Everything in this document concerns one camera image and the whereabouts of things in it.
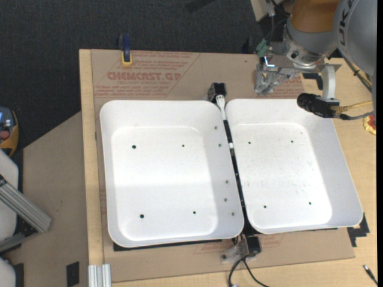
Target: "black carpet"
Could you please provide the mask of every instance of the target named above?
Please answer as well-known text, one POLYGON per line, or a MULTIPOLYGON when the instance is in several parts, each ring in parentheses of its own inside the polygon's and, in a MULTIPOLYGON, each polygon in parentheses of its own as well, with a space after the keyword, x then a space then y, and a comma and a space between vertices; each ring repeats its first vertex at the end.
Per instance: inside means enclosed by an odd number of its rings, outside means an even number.
POLYGON ((114 49, 122 32, 133 50, 215 53, 264 35, 250 0, 0 0, 0 106, 19 148, 80 111, 78 50, 114 49))

